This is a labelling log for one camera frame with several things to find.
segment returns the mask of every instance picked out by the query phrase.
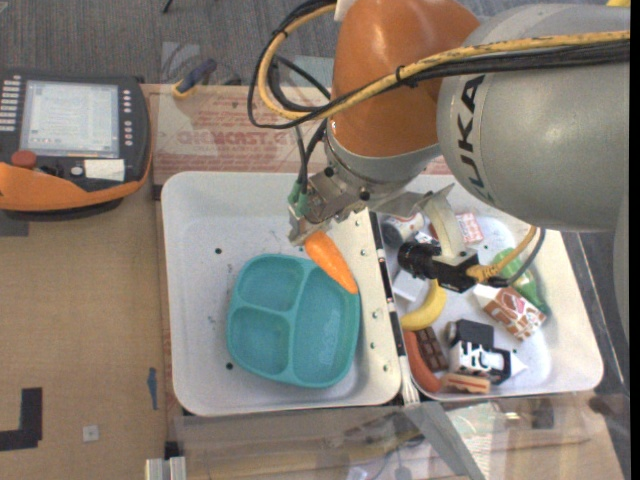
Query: button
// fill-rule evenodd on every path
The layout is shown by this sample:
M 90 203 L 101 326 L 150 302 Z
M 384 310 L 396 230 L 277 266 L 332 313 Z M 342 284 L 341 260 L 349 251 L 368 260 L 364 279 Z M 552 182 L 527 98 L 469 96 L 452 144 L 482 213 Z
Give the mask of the button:
M 28 149 L 19 149 L 11 155 L 11 163 L 16 167 L 22 167 L 24 169 L 33 169 L 36 166 L 37 160 L 36 154 Z

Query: teal divided tray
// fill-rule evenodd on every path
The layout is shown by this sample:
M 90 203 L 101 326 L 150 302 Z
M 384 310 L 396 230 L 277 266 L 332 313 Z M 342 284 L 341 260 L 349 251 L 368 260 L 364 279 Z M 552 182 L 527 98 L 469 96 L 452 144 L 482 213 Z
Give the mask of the teal divided tray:
M 311 260 L 262 254 L 236 280 L 227 348 L 239 366 L 257 375 L 325 388 L 349 371 L 359 330 L 359 295 Z

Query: display screen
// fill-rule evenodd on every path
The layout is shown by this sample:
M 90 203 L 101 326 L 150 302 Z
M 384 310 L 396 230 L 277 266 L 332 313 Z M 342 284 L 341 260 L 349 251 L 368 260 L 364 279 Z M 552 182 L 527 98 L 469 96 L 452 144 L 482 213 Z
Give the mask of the display screen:
M 118 86 L 30 80 L 20 147 L 44 156 L 117 158 Z

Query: white tray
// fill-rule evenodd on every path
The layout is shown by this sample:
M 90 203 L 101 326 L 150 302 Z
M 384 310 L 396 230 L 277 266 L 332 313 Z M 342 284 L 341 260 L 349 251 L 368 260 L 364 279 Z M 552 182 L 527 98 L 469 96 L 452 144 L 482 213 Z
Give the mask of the white tray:
M 421 193 L 428 190 L 435 192 L 454 182 L 452 176 L 419 176 L 407 188 Z M 528 224 L 484 205 L 458 184 L 450 192 L 448 200 L 455 213 L 473 212 L 478 217 L 485 239 L 472 247 L 477 249 L 482 264 L 490 263 L 504 248 L 515 246 L 529 229 Z M 391 275 L 398 275 L 397 261 L 394 261 L 397 251 L 386 248 L 386 252 Z M 513 337 L 501 324 L 484 313 L 472 289 L 463 294 L 448 291 L 445 309 L 433 325 L 446 354 L 444 327 L 447 322 L 466 318 L 491 324 L 495 328 L 495 346 L 517 350 L 518 358 L 528 369 L 498 386 L 492 386 L 486 396 L 444 392 L 426 395 L 442 401 L 477 400 L 583 391 L 599 384 L 604 371 L 602 356 L 559 232 L 546 232 L 544 245 L 532 270 L 553 314 L 538 332 L 525 341 Z M 419 288 L 420 285 L 416 283 L 415 291 Z M 403 314 L 407 306 L 406 300 L 396 297 L 399 314 Z
M 306 389 L 233 364 L 225 327 L 237 273 L 258 254 L 305 255 L 287 240 L 286 198 L 295 178 L 185 172 L 162 189 L 173 383 L 182 406 L 194 414 L 381 405 L 400 389 L 397 349 L 367 212 L 352 215 L 331 232 L 361 291 L 361 333 L 346 377 L 327 389 Z

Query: toy banana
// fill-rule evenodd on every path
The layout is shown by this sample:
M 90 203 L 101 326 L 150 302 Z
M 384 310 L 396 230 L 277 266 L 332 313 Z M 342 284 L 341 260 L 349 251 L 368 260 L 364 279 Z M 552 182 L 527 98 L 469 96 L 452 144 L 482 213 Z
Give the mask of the toy banana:
M 440 316 L 446 302 L 446 290 L 437 279 L 433 279 L 422 305 L 400 318 L 400 326 L 405 331 L 419 331 L 429 327 Z

